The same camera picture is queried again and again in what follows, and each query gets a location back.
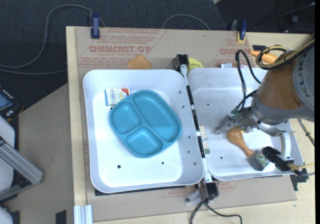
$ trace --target table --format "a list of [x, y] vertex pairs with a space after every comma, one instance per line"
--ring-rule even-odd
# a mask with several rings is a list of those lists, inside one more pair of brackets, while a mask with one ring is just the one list
[[[83, 120], [81, 113], [80, 98], [80, 83], [79, 83], [79, 66], [78, 53], [80, 51], [79, 34], [81, 30], [78, 27], [68, 26], [66, 28], [67, 38], [67, 61], [68, 61], [68, 88], [69, 88], [69, 105], [70, 105], [70, 129], [71, 129], [71, 147], [72, 147], [72, 170], [73, 170], [73, 193], [74, 204], [76, 206], [85, 206], [88, 204], [87, 184], [85, 173], [85, 157], [83, 144]], [[111, 28], [113, 33], [117, 35], [119, 31]], [[152, 52], [144, 53], [148, 60], [151, 61], [153, 68], [165, 68], [168, 62], [176, 53], [197, 53], [197, 58], [204, 64], [205, 67], [214, 65], [212, 56], [209, 52], [212, 48], [218, 48], [220, 54], [232, 53], [238, 45], [234, 44], [234, 32], [225, 31], [183, 31], [183, 30], [156, 30], [157, 34], [154, 40], [148, 36], [150, 40], [150, 49]], [[152, 33], [156, 31], [145, 30], [144, 33]], [[89, 35], [89, 29], [85, 29], [83, 35]], [[305, 34], [280, 34], [280, 33], [247, 33], [249, 44], [243, 47], [248, 48], [252, 44], [257, 45], [274, 45], [282, 44], [290, 48], [296, 48], [300, 44], [309, 39], [309, 35]], [[88, 71], [90, 68], [83, 66], [83, 71]], [[314, 162], [314, 148], [312, 144], [305, 138], [303, 132], [299, 128], [298, 123], [293, 120], [292, 127], [296, 130], [297, 141], [301, 150], [301, 154], [306, 163]], [[307, 126], [314, 134], [314, 124], [308, 122]], [[220, 209], [223, 214], [240, 214], [244, 223], [314, 223], [315, 222], [315, 177], [303, 184], [298, 185], [299, 191], [296, 192], [296, 201], [250, 205], [246, 207], [235, 207]], [[121, 208], [119, 212], [128, 211]], [[209, 211], [200, 211], [195, 223], [207, 223], [211, 220], [212, 214]], [[96, 223], [188, 223], [190, 218], [190, 210], [187, 213], [165, 214], [149, 217], [131, 218], [123, 220], [99, 221]], [[226, 223], [226, 220], [221, 217], [214, 217], [215, 223]]]

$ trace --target label sticker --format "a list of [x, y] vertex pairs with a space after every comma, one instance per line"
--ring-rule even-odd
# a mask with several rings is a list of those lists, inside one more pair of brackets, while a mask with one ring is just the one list
[[201, 139], [202, 139], [202, 145], [204, 149], [204, 153], [210, 154], [210, 148], [209, 148], [209, 141], [206, 133], [206, 129], [204, 125], [200, 125], [200, 134], [201, 134]]
[[106, 106], [115, 106], [118, 102], [125, 99], [130, 95], [130, 89], [106, 89], [104, 91], [105, 95], [105, 105]]

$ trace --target cardboard sheet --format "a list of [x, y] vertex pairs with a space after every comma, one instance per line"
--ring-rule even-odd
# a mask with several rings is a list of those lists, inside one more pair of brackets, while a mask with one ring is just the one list
[[[87, 203], [93, 206], [94, 221], [153, 216], [193, 211], [184, 196], [194, 185], [113, 195], [96, 195], [90, 179], [88, 132], [82, 80], [93, 69], [127, 69], [126, 63], [142, 54], [154, 69], [166, 69], [177, 54], [188, 54], [204, 67], [235, 64], [235, 53], [248, 53], [246, 41], [239, 44], [235, 31], [185, 31], [165, 29], [101, 28], [100, 39], [90, 37], [90, 28], [76, 27], [78, 78], [83, 134]], [[212, 202], [215, 209], [291, 201], [296, 199], [289, 176], [253, 178], [232, 182], [216, 181], [220, 195]]]

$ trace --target black clip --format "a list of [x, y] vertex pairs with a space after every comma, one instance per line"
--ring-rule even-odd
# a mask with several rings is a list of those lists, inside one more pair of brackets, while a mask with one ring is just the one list
[[99, 32], [99, 13], [93, 12], [92, 13], [92, 29], [91, 29], [91, 38], [99, 39], [100, 32]]

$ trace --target wire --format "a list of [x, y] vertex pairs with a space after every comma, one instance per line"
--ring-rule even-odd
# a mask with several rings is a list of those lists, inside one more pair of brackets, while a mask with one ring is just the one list
[[309, 138], [309, 140], [311, 141], [311, 143], [313, 144], [313, 146], [315, 146], [315, 139], [313, 138], [313, 136], [310, 134], [310, 132], [308, 131], [308, 129], [306, 128], [305, 124], [303, 123], [303, 121], [298, 118], [297, 119], [300, 126], [302, 127], [303, 131], [305, 132], [305, 136], [307, 136]]
[[315, 172], [313, 172], [313, 173], [309, 173], [309, 174], [299, 174], [300, 176], [312, 176], [312, 175], [315, 175], [316, 173]]
[[236, 56], [235, 56], [235, 60], [236, 60], [237, 62], [239, 62], [239, 64], [240, 64], [239, 57], [237, 57], [237, 55], [239, 55], [239, 53], [241, 53], [242, 55], [244, 55], [245, 60], [246, 60], [246, 62], [247, 62], [247, 64], [248, 64], [248, 67], [249, 67], [249, 69], [250, 69], [250, 73], [251, 73], [251, 75], [253, 76], [253, 78], [255, 79], [255, 81], [256, 81], [257, 83], [261, 84], [261, 81], [255, 76], [254, 71], [252, 70], [250, 61], [249, 61], [246, 53], [244, 53], [241, 49], [238, 50], [238, 52], [235, 54], [235, 55], [236, 55]]
[[[245, 99], [247, 100], [249, 97], [252, 97], [255, 93], [257, 92], [257, 90], [252, 91], [250, 94], [248, 94]], [[240, 105], [243, 103], [244, 99], [237, 105], [237, 108], [239, 109]]]
[[239, 217], [240, 218], [240, 223], [242, 224], [242, 217], [239, 214], [232, 214], [232, 215], [224, 215], [224, 214], [220, 214], [218, 212], [216, 212], [214, 209], [212, 209], [206, 202], [204, 202], [204, 204], [206, 205], [206, 207], [208, 207], [212, 212], [214, 212], [215, 214], [221, 216], [221, 217]]
[[207, 24], [206, 24], [205, 22], [203, 22], [203, 21], [200, 20], [199, 18], [197, 18], [197, 17], [195, 17], [195, 16], [193, 16], [193, 15], [189, 15], [189, 14], [175, 14], [175, 15], [173, 15], [173, 16], [170, 16], [166, 21], [164, 21], [164, 23], [163, 23], [163, 25], [162, 25], [162, 29], [164, 29], [165, 24], [166, 24], [170, 19], [172, 19], [172, 18], [174, 18], [174, 17], [178, 17], [178, 16], [186, 16], [186, 17], [193, 18], [193, 19], [199, 21], [200, 23], [202, 23], [208, 30], [211, 30], [211, 29], [209, 28], [209, 26], [207, 26]]
[[315, 163], [307, 164], [307, 165], [303, 165], [303, 166], [297, 166], [296, 168], [297, 169], [303, 169], [303, 168], [308, 168], [308, 167], [312, 167], [312, 166], [315, 166]]
[[[42, 47], [40, 49], [40, 52], [36, 55], [36, 57], [34, 59], [32, 59], [31, 61], [25, 63], [25, 64], [22, 64], [22, 65], [4, 65], [4, 64], [0, 64], [0, 67], [2, 68], [6, 68], [6, 69], [20, 69], [20, 68], [24, 68], [24, 67], [27, 67], [31, 64], [33, 64], [40, 56], [41, 54], [43, 53], [44, 51], [44, 47], [46, 46], [46, 42], [47, 42], [47, 39], [48, 39], [48, 24], [49, 24], [49, 18], [50, 18], [50, 15], [58, 8], [62, 8], [62, 7], [78, 7], [78, 8], [83, 8], [83, 9], [86, 9], [88, 10], [89, 12], [93, 12], [92, 9], [88, 8], [88, 7], [85, 7], [85, 6], [82, 6], [82, 5], [77, 5], [77, 4], [62, 4], [62, 5], [59, 5], [59, 6], [56, 6], [54, 7], [53, 9], [50, 10], [50, 12], [48, 13], [48, 15], [46, 16], [46, 20], [45, 20], [45, 27], [44, 27], [44, 41], [42, 43]], [[105, 27], [105, 22], [99, 18], [101, 23], [103, 24], [103, 26]], [[24, 75], [38, 75], [36, 73], [33, 73], [33, 74], [27, 74], [27, 73], [24, 73]]]
[[298, 31], [298, 33], [304, 33], [301, 31], [305, 31], [308, 34], [313, 34], [314, 30], [308, 29], [308, 28], [296, 28], [296, 29], [292, 29], [292, 30], [285, 30], [285, 33], [293, 33], [295, 31]]
[[[290, 6], [291, 6], [291, 5], [294, 6], [294, 8], [292, 8], [291, 10], [294, 10], [294, 9], [297, 7], [297, 2], [296, 2], [296, 1], [297, 1], [297, 0], [290, 1]], [[280, 3], [283, 4], [283, 1], [277, 0], [277, 3], [276, 3], [276, 5], [275, 5], [275, 9], [276, 9], [276, 10], [275, 10], [275, 13], [276, 13], [276, 16], [279, 16], [279, 15], [280, 15], [280, 13], [279, 13]], [[282, 25], [280, 25], [280, 21], [279, 21], [279, 18], [280, 18], [280, 17], [282, 17], [282, 18], [285, 17], [285, 18], [286, 18], [286, 16], [280, 15], [279, 17], [276, 17], [276, 19], [275, 19], [276, 24], [277, 24], [278, 31], [279, 31], [279, 32], [283, 32], [284, 27], [288, 24], [288, 22], [285, 21]]]
[[190, 217], [190, 221], [189, 221], [189, 224], [193, 224], [193, 219], [194, 217], [196, 216], [196, 213], [198, 212], [198, 210], [200, 209], [200, 207], [202, 206], [202, 204], [205, 204], [206, 207], [208, 207], [209, 210], [211, 210], [212, 212], [214, 212], [215, 214], [221, 216], [221, 217], [239, 217], [240, 218], [240, 224], [243, 224], [242, 223], [242, 217], [238, 214], [233, 214], [233, 215], [224, 215], [224, 214], [220, 214], [218, 213], [217, 211], [215, 211], [214, 209], [212, 209], [208, 203], [206, 202], [206, 200], [203, 200], [201, 201], [197, 206], [196, 208], [193, 210], [193, 212], [191, 213], [191, 217]]
[[3, 70], [0, 69], [0, 72], [6, 72], [11, 74], [18, 74], [18, 75], [31, 75], [31, 76], [38, 76], [38, 75], [53, 75], [57, 73], [63, 73], [67, 71], [67, 69], [64, 70], [56, 70], [56, 71], [49, 71], [49, 72], [23, 72], [23, 71], [12, 71], [12, 70]]

